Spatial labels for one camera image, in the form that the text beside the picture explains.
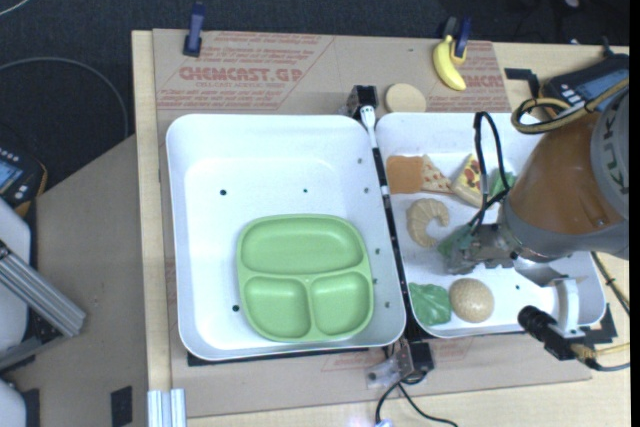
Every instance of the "green divided plate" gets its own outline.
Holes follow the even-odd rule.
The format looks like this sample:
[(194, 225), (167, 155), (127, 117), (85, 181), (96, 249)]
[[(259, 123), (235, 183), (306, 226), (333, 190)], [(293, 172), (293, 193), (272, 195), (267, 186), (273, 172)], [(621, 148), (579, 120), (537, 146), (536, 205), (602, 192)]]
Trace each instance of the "green divided plate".
[(244, 313), (265, 338), (346, 338), (371, 320), (369, 257), (358, 230), (341, 217), (256, 219), (240, 233), (236, 262)]

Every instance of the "table surface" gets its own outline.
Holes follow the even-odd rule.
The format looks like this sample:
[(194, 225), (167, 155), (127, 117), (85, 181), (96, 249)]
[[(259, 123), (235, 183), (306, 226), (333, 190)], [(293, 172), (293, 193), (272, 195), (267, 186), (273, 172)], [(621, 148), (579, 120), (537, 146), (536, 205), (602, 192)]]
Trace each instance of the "table surface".
[[(494, 50), (504, 75), (505, 68), (535, 70), (539, 79), (578, 69), (601, 55), (601, 47), (495, 43)], [(614, 49), (628, 52), (628, 48)], [(138, 152), (142, 259), (147, 338), (148, 383), (151, 390), (172, 388), (168, 339), (166, 281), (162, 236), (162, 208), (158, 182), (159, 154), (155, 107), (153, 36), (151, 31), (132, 33)], [(509, 91), (516, 102), (523, 94)], [(610, 273), (628, 294), (629, 264), (603, 255)], [(629, 318), (607, 287), (619, 337), (629, 341)], [(629, 352), (607, 356), (606, 364), (628, 360)], [(430, 415), (451, 419), (460, 426), (622, 426), (631, 424), (630, 370), (594, 372), (588, 381), (484, 390), (448, 395), (416, 397), (415, 403)], [(375, 402), (346, 403), (279, 411), (189, 419), (190, 426), (287, 426), (373, 425)], [(383, 418), (393, 425), (426, 425), (403, 398), (385, 402)]]

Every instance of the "yellow banana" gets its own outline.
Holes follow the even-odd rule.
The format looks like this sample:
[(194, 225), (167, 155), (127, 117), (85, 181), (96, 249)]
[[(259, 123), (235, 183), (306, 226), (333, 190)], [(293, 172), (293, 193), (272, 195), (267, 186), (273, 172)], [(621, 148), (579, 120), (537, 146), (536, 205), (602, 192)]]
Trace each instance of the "yellow banana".
[(454, 44), (453, 36), (447, 35), (433, 50), (433, 64), (440, 79), (451, 89), (456, 91), (464, 91), (467, 85), (456, 70), (451, 58), (452, 47)]

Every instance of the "croissant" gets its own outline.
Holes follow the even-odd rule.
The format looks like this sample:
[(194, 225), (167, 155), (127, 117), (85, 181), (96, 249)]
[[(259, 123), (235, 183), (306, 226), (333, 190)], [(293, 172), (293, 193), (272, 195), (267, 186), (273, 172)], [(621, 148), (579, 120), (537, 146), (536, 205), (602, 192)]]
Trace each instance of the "croissant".
[(407, 210), (407, 231), (422, 247), (433, 247), (438, 242), (427, 234), (427, 225), (434, 217), (441, 226), (449, 225), (449, 210), (444, 203), (432, 198), (414, 201)]

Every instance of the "white tray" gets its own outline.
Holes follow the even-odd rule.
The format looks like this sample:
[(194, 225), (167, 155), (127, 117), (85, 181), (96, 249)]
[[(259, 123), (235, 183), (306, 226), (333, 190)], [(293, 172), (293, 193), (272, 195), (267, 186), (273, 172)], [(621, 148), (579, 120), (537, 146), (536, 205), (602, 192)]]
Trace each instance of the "white tray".
[[(205, 360), (383, 346), (405, 309), (366, 131), (344, 116), (190, 114), (170, 126), (167, 156), (181, 339)], [(261, 337), (240, 305), (235, 244), (256, 218), (331, 214), (362, 234), (374, 312), (355, 336), (323, 343)]]
[[(400, 114), (383, 116), (377, 126), (378, 145), (383, 159), (391, 155), (424, 155), (452, 179), (474, 148), (474, 114)], [(516, 131), (506, 113), (492, 114), (502, 142), (507, 171), (516, 175), (524, 165), (539, 136), (524, 135)], [(497, 169), (495, 144), (491, 128), (486, 121), (482, 126), (483, 153), (489, 173)], [(446, 272), (437, 249), (425, 249), (414, 242), (406, 229), (406, 210), (418, 198), (432, 197), (442, 201), (449, 209), (450, 222), (446, 228), (437, 221), (429, 224), (428, 232), (438, 240), (455, 228), (467, 223), (477, 209), (450, 194), (394, 194), (391, 197), (407, 283), (435, 284), (448, 289), (461, 277), (477, 278), (492, 290), (495, 309), (485, 322), (472, 324), (452, 314), (446, 324), (421, 327), (428, 333), (443, 338), (522, 331), (517, 322), (518, 312), (533, 305), (557, 318), (558, 297), (555, 287), (541, 288), (511, 269), (486, 269), (476, 266), (471, 274), (454, 276)], [(496, 220), (498, 205), (494, 205), (484, 219)], [(578, 280), (580, 301), (579, 324), (598, 322), (605, 311), (605, 298), (597, 270), (588, 253), (575, 253), (570, 258), (553, 262), (552, 267), (561, 274)]]

